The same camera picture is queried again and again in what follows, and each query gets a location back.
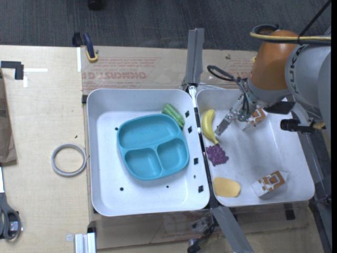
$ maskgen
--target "table surface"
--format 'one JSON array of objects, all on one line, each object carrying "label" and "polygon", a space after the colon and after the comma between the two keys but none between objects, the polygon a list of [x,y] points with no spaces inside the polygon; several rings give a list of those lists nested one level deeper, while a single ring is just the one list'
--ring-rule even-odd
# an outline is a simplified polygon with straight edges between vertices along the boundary
[{"label": "table surface", "polygon": [[[1,61],[20,61],[25,69],[47,69],[25,72],[28,87],[23,86],[23,81],[14,80],[14,70],[2,69],[17,151],[17,160],[3,166],[4,184],[7,201],[19,211],[24,230],[13,242],[0,240],[0,251],[74,252],[72,235],[86,233],[89,224],[87,174],[83,171],[71,178],[57,175],[51,166],[51,155],[62,143],[85,148],[77,48],[4,45],[0,46],[0,53]],[[78,152],[65,149],[56,160],[60,168],[72,171],[82,159]],[[310,212],[306,213],[303,228],[251,233],[247,239],[255,252],[323,252]],[[228,245],[225,248],[232,252]],[[99,251],[186,250],[187,241],[180,241]]]}]

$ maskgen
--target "blue divided plate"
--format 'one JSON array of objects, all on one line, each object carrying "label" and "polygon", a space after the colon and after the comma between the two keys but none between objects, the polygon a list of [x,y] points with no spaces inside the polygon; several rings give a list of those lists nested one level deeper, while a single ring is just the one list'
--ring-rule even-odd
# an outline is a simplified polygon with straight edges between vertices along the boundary
[{"label": "blue divided plate", "polygon": [[141,180],[152,180],[182,170],[189,149],[176,121],[166,114],[151,114],[123,123],[117,144],[128,171]]}]

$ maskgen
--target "yellow banana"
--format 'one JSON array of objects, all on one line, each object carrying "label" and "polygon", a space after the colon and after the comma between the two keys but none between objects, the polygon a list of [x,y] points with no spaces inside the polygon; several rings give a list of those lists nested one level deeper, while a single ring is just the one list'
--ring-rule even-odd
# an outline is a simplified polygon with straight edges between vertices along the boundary
[{"label": "yellow banana", "polygon": [[206,138],[213,141],[214,144],[218,144],[219,141],[215,138],[214,131],[212,129],[212,121],[214,118],[214,109],[210,109],[204,113],[201,119],[202,133]]}]

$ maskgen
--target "black scissors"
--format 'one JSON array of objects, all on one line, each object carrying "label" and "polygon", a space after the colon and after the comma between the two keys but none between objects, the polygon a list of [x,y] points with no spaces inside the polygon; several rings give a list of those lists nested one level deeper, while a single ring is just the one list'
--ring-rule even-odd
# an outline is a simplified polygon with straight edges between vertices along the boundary
[{"label": "black scissors", "polygon": [[4,189],[4,179],[0,164],[0,238],[12,240],[21,231],[21,220],[17,211],[13,210],[7,203]]}]

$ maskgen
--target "gray ring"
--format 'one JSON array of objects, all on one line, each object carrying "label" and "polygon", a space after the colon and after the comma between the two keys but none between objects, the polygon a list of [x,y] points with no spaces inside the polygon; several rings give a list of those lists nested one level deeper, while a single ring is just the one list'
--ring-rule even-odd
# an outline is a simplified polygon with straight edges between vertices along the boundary
[{"label": "gray ring", "polygon": [[[55,164],[55,156],[56,154],[63,148],[74,148],[76,149],[78,152],[81,153],[82,157],[83,157],[83,163],[82,163],[82,166],[76,170],[76,171],[73,171],[73,172],[65,172],[65,171],[62,171],[60,170],[56,164]],[[81,171],[84,170],[86,166],[86,157],[85,157],[85,151],[83,148],[81,148],[80,146],[78,146],[77,144],[73,144],[73,143],[64,143],[64,144],[61,144],[59,145],[58,147],[55,148],[53,154],[52,154],[52,167],[54,169],[54,171],[61,175],[61,176],[67,176],[67,177],[71,177],[71,176],[75,176],[77,174],[79,174]]]}]

